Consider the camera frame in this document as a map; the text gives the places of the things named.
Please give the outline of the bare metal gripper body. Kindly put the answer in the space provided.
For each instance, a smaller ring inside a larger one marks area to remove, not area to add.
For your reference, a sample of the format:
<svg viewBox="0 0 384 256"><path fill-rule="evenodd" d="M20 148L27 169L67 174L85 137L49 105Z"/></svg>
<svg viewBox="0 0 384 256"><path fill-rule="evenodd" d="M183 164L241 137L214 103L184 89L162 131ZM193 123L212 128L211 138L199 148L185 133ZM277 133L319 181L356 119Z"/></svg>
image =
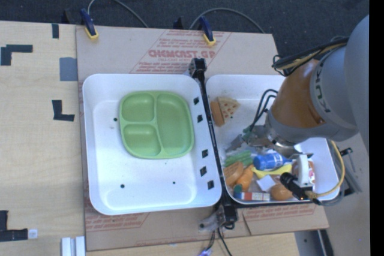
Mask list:
<svg viewBox="0 0 384 256"><path fill-rule="evenodd" d="M255 125L243 130L243 139L252 147L267 147L275 150L293 150L294 143L280 137L275 129L267 125Z"/></svg>

